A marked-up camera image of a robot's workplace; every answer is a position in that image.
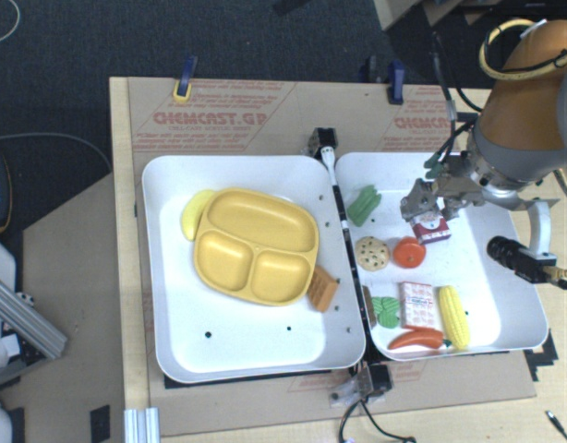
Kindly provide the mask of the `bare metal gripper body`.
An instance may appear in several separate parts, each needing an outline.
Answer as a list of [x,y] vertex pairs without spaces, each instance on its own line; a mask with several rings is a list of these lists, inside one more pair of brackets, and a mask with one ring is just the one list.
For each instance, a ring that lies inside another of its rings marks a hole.
[[466,208],[487,203],[506,210],[525,208],[519,197],[525,184],[505,176],[473,152],[450,155],[432,184],[442,202],[444,198],[459,198],[466,201]]

